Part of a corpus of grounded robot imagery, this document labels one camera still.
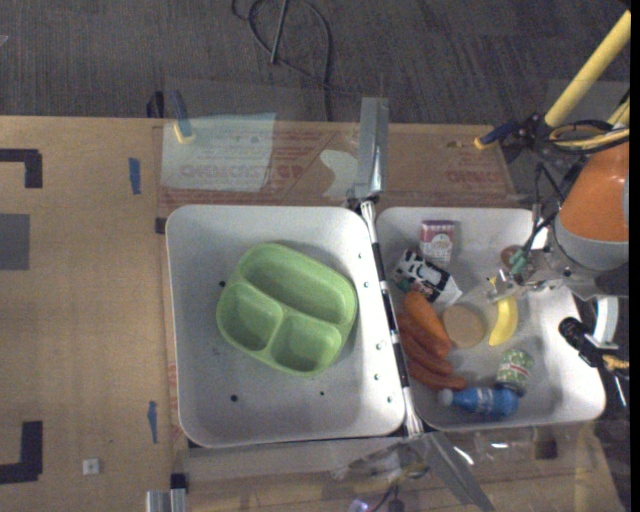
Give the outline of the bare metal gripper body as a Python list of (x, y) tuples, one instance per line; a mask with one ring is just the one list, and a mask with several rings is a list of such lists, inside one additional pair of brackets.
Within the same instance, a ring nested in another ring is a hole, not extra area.
[(592, 299), (598, 295), (597, 276), (597, 271), (581, 266), (550, 246), (514, 255), (515, 281), (531, 289), (564, 286), (580, 299)]

